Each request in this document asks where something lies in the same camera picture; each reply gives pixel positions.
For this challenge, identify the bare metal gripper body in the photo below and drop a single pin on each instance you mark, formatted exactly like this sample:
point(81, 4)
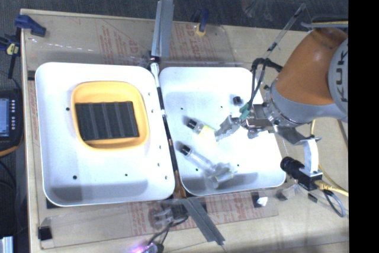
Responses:
point(259, 123)

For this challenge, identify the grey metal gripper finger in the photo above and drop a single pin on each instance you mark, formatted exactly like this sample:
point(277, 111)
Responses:
point(228, 123)
point(225, 134)

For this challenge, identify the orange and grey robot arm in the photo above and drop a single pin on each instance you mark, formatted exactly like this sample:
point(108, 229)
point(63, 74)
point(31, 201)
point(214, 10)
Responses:
point(305, 74)

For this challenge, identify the small black cylinder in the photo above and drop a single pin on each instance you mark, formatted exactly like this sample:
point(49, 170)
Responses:
point(237, 100)

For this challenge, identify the clear bottle with yellow label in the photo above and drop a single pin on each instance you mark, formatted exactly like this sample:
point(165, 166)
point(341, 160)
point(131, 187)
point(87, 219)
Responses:
point(199, 127)

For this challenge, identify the long clear plastic bottle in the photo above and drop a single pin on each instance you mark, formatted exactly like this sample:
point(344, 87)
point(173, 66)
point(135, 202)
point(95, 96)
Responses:
point(197, 157)

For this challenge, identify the white plastic tray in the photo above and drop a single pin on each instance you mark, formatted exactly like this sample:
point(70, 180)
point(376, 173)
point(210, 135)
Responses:
point(100, 169)
point(260, 163)

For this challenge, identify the crumpled clear plastic bottle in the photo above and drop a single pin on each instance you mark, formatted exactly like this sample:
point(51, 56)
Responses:
point(220, 176)

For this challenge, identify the thin black and white rod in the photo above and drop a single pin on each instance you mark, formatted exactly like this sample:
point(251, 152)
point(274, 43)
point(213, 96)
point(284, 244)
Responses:
point(165, 124)

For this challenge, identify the black ribbed rectangular block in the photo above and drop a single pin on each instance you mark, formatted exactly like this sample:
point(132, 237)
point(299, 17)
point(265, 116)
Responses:
point(106, 121)

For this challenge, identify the orange rounded dish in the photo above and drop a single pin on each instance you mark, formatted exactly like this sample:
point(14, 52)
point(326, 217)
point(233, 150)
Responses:
point(109, 92)

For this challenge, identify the brown cardboard board red print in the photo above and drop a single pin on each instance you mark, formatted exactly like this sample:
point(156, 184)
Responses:
point(118, 38)

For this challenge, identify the black cylinder on white bracket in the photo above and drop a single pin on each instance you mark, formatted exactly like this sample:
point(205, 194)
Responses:
point(309, 169)

